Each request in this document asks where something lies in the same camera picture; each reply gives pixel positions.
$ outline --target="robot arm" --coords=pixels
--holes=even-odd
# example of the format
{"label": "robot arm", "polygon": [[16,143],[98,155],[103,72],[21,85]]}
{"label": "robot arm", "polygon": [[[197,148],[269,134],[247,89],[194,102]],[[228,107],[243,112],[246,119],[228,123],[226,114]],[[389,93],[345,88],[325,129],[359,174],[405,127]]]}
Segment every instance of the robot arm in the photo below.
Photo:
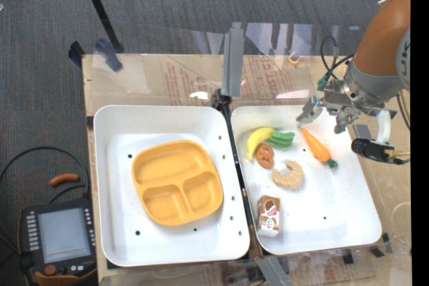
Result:
{"label": "robot arm", "polygon": [[312,122],[326,107],[336,116],[335,133],[341,133],[361,113],[377,117],[377,139],[353,141],[359,155],[386,163],[402,164],[389,145],[390,120],[395,111],[385,103],[402,90],[410,91],[410,12],[411,0],[382,0],[353,59],[344,80],[331,79],[318,88],[324,96],[312,96],[297,117],[298,128]]}

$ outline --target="wooden table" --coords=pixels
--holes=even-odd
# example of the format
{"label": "wooden table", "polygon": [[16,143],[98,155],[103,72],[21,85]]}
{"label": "wooden table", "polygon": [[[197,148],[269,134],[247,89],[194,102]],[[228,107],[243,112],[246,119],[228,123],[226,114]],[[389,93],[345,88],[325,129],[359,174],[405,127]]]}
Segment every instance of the wooden table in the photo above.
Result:
{"label": "wooden table", "polygon": [[[223,59],[217,55],[147,55],[117,54],[123,63],[119,72],[112,71],[101,55],[82,58],[85,106],[88,118],[88,151],[93,193],[96,237],[100,242],[99,199],[93,117],[108,104],[156,104],[207,106],[210,96],[221,87]],[[346,66],[335,74],[340,78]],[[317,94],[317,80],[326,72],[320,56],[301,57],[296,65],[287,56],[244,56],[240,97],[234,97],[232,109],[256,104],[304,104]],[[284,94],[283,99],[276,99]],[[408,109],[410,95],[404,93]],[[388,109],[398,110],[396,99]],[[361,115],[349,125],[352,139],[356,125],[377,134],[374,117]],[[399,151],[410,151],[410,132],[401,115],[392,120],[391,144]],[[354,263],[344,263],[342,250],[321,251],[278,257],[288,261],[292,285],[411,285],[411,187],[410,163],[391,165],[359,157],[371,195],[383,227],[377,244],[351,247]],[[228,285],[244,270],[257,271],[255,261],[231,261],[197,265],[108,268],[101,243],[97,245],[97,268],[100,285]]]}

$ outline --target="toy banana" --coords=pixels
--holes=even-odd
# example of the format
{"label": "toy banana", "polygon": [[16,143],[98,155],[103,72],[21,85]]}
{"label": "toy banana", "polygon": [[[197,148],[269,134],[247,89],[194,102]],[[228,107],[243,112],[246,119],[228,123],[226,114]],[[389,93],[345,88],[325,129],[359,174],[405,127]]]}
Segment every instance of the toy banana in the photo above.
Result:
{"label": "toy banana", "polygon": [[253,159],[253,152],[255,151],[256,147],[262,141],[267,141],[273,131],[274,129],[271,127],[261,127],[252,132],[252,134],[250,134],[249,138],[246,141],[246,148],[248,153],[247,158],[249,160]]}

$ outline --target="gray metal bracket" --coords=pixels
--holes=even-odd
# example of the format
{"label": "gray metal bracket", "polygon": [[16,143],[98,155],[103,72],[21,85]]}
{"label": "gray metal bracket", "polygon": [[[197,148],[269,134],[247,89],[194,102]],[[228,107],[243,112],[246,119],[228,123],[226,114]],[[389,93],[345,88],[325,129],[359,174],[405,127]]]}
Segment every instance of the gray metal bracket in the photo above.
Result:
{"label": "gray metal bracket", "polygon": [[232,27],[225,34],[224,47],[221,94],[225,96],[239,96],[244,54],[243,29]]}
{"label": "gray metal bracket", "polygon": [[277,257],[267,256],[257,259],[255,262],[270,286],[292,286],[292,282]]}

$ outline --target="toy milk carton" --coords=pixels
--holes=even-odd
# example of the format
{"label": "toy milk carton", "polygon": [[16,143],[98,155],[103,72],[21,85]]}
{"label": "toy milk carton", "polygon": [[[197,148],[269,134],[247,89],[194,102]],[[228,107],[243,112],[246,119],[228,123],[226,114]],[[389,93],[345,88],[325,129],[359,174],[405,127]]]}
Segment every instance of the toy milk carton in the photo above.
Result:
{"label": "toy milk carton", "polygon": [[263,195],[257,201],[256,232],[258,235],[274,237],[279,233],[280,199]]}

